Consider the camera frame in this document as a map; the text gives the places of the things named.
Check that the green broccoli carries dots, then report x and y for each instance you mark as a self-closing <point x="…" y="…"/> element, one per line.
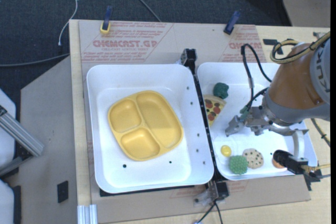
<point x="221" y="89"/>

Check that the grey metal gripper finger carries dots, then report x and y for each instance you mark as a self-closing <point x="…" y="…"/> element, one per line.
<point x="258" y="130"/>
<point x="234" y="126"/>

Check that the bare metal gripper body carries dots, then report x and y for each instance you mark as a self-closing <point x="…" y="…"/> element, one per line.
<point x="262" y="119"/>

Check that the yellow divided plate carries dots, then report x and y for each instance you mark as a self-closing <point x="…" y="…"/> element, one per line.
<point x="155" y="115"/>

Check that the yellow round toy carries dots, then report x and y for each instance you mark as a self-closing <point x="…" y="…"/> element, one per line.
<point x="226" y="150"/>

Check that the white plastic tray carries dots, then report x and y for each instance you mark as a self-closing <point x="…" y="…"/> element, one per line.
<point x="262" y="143"/>
<point x="147" y="175"/>

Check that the brown cardboard board red print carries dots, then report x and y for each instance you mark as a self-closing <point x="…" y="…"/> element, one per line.
<point x="157" y="36"/>

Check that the orange doughnut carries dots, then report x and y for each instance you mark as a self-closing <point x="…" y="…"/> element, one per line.
<point x="276" y="164"/>

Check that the black cylinder on white bracket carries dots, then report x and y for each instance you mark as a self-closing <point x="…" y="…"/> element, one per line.
<point x="287" y="161"/>

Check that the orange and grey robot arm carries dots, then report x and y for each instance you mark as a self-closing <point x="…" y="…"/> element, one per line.
<point x="296" y="81"/>

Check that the pizza slice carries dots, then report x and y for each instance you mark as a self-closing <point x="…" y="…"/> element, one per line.
<point x="212" y="110"/>

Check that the thin black and white rod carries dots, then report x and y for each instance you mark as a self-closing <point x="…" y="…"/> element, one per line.
<point x="207" y="133"/>

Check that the chocolate chip biscuit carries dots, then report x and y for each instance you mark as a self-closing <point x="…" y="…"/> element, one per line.
<point x="254" y="158"/>

